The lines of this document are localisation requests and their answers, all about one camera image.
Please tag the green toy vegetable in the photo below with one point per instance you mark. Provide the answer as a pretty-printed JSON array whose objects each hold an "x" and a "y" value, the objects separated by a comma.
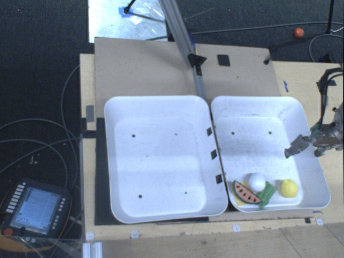
[{"x": 266, "y": 194}]

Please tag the brown cardboard board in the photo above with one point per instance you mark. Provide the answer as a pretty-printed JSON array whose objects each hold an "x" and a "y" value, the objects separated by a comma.
[{"x": 139, "y": 68}]

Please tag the white plastic tray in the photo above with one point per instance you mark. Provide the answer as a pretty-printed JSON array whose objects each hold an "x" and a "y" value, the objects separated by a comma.
[
  {"x": 255, "y": 149},
  {"x": 161, "y": 160}
]

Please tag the yellow ball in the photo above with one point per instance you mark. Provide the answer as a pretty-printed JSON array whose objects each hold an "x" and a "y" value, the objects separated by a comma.
[{"x": 289, "y": 188}]

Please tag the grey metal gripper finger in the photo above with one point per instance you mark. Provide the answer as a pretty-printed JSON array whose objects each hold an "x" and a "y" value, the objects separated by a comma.
[
  {"x": 320, "y": 152},
  {"x": 297, "y": 145}
]

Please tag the orange ball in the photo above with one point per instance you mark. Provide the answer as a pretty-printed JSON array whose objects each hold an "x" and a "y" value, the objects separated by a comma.
[{"x": 299, "y": 32}]

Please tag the red watermelon slice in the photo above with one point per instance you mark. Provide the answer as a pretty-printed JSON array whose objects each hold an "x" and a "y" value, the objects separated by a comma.
[{"x": 245, "y": 193}]

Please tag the yellow flat square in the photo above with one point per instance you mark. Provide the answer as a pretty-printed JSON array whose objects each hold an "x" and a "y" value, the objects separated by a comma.
[{"x": 238, "y": 201}]

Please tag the white ball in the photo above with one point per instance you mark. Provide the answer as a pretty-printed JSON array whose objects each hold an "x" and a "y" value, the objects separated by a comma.
[{"x": 256, "y": 182}]

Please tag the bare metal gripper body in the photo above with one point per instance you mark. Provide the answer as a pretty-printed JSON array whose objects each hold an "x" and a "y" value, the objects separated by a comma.
[{"x": 332, "y": 137}]

